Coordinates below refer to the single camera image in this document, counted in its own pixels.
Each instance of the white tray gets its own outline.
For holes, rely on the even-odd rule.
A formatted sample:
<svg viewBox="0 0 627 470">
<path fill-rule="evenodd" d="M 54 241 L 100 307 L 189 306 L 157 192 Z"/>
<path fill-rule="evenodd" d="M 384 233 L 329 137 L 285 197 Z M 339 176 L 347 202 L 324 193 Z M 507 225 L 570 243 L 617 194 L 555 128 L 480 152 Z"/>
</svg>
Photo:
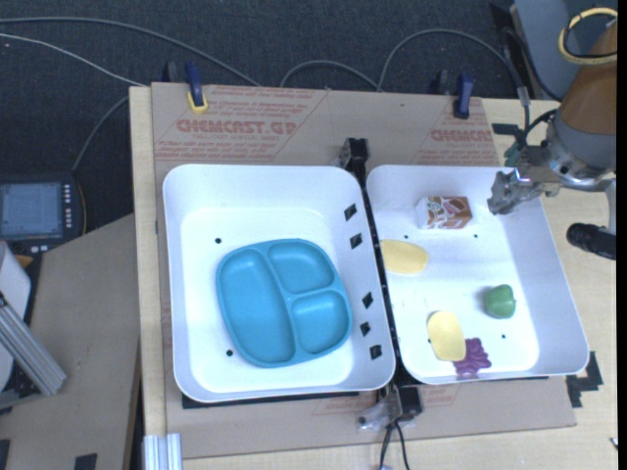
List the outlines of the white tray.
<svg viewBox="0 0 627 470">
<path fill-rule="evenodd" d="M 351 174 L 332 166 L 185 164 L 168 174 L 163 189 L 173 369 L 185 395 L 216 402 L 376 390 L 390 381 L 396 361 L 362 191 Z M 328 355 L 259 367 L 229 337 L 216 270 L 237 248 L 290 238 L 329 255 L 350 300 L 353 329 Z"/>
<path fill-rule="evenodd" d="M 401 358 L 427 384 L 574 374 L 589 358 L 588 345 L 539 200 L 509 215 L 487 207 L 494 167 L 382 165 L 367 179 L 380 240 L 416 244 L 427 251 L 424 271 L 386 272 Z M 422 230 L 413 208 L 425 196 L 465 196 L 473 218 L 459 230 Z M 508 319 L 489 316 L 482 294 L 508 284 L 516 298 Z M 458 376 L 428 342 L 426 322 L 453 311 L 464 338 L 479 338 L 492 366 L 476 377 Z"/>
</svg>

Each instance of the wooden table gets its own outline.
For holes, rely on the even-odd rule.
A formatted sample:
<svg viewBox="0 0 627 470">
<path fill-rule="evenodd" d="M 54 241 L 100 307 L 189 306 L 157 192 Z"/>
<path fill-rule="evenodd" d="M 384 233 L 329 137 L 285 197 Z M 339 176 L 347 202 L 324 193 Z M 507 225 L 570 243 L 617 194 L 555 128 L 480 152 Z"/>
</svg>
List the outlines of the wooden table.
<svg viewBox="0 0 627 470">
<path fill-rule="evenodd" d="M 517 100 L 482 101 L 490 123 L 522 124 L 522 110 Z M 532 118 L 554 107 L 553 102 L 534 101 Z M 155 234 L 157 213 L 150 88 L 130 89 L 130 110 L 145 433 L 162 437 L 169 429 L 165 407 L 159 252 Z M 532 141 L 542 137 L 543 130 L 538 127 L 532 133 Z M 511 138 L 495 136 L 499 155 L 510 144 Z M 577 425 L 572 428 L 409 441 L 408 457 L 414 469 L 617 468 L 618 451 L 610 441 L 618 434 L 616 263 L 575 249 L 565 240 L 565 231 L 573 222 L 607 223 L 606 198 L 603 194 L 582 194 L 564 189 L 557 197 L 542 200 L 590 349 L 596 353 L 603 385 L 597 392 L 583 394 L 583 407 L 576 409 Z M 250 428 L 251 431 L 263 429 L 261 426 Z M 380 444 L 365 444 L 261 452 L 185 459 L 184 467 L 212 470 L 371 469 L 376 467 L 380 449 Z M 388 449 L 386 464 L 403 468 L 396 439 Z"/>
</svg>

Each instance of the blue clamp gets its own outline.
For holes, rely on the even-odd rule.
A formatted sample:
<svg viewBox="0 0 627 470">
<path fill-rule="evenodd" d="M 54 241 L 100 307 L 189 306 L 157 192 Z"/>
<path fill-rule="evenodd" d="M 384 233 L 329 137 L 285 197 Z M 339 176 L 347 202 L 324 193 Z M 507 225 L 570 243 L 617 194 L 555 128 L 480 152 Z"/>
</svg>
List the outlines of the blue clamp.
<svg viewBox="0 0 627 470">
<path fill-rule="evenodd" d="M 187 100 L 189 106 L 195 114 L 202 114 L 209 108 L 209 103 L 203 92 L 203 84 L 200 81 L 198 70 L 191 63 L 185 62 L 185 76 L 189 83 L 189 91 L 187 92 Z"/>
<path fill-rule="evenodd" d="M 466 72 L 458 76 L 458 98 L 453 102 L 453 115 L 455 118 L 467 119 L 470 117 L 470 93 L 474 85 L 474 78 Z"/>
</svg>

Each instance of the white cable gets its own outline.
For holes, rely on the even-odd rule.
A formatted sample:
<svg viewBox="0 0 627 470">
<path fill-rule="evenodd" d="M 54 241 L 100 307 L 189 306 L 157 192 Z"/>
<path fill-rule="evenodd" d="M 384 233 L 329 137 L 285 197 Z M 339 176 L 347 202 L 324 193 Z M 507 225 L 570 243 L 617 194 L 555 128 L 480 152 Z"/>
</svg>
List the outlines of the white cable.
<svg viewBox="0 0 627 470">
<path fill-rule="evenodd" d="M 52 44 L 47 43 L 47 42 L 42 42 L 41 40 L 35 40 L 33 38 L 26 38 L 25 36 L 9 35 L 9 34 L 6 34 L 6 33 L 0 33 L 0 36 L 3 37 L 3 38 L 8 38 L 10 40 L 19 40 L 21 42 L 28 42 L 28 43 L 34 43 L 34 44 L 37 44 L 37 45 L 43 45 L 44 47 L 48 47 L 48 48 L 50 48 L 52 50 L 55 50 L 57 52 L 61 52 L 62 54 L 70 56 L 71 58 L 74 58 L 74 59 L 76 59 L 78 61 L 86 63 L 90 67 L 95 68 L 96 70 L 101 71 L 102 73 L 104 73 L 104 74 L 106 74 L 108 76 L 111 76 L 112 78 L 115 78 L 117 80 L 121 80 L 121 81 L 129 83 L 131 85 L 137 85 L 137 86 L 140 86 L 140 87 L 145 87 L 146 86 L 143 83 L 139 83 L 139 82 L 136 82 L 134 80 L 129 80 L 128 78 L 124 78 L 123 76 L 120 76 L 118 74 L 115 74 L 115 73 L 112 73 L 112 72 L 110 72 L 108 70 L 105 70 L 104 68 L 96 65 L 95 63 L 92 63 L 91 61 L 86 60 L 85 58 L 81 58 L 80 56 L 78 56 L 74 52 L 67 51 L 65 49 L 62 49 L 61 47 L 57 47 L 56 45 L 52 45 Z"/>
</svg>

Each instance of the black bracket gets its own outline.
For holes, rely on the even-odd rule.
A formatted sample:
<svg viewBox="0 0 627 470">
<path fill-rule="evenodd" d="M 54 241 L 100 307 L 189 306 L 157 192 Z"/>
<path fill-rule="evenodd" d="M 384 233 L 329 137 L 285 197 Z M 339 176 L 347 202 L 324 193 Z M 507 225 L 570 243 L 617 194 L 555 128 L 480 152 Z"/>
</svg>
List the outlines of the black bracket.
<svg viewBox="0 0 627 470">
<path fill-rule="evenodd" d="M 583 407 L 581 393 L 597 391 L 602 384 L 603 378 L 599 371 L 597 356 L 594 352 L 590 352 L 590 359 L 586 366 L 586 376 L 580 377 L 575 374 L 566 376 L 566 387 L 571 405 L 573 407 Z"/>
</svg>

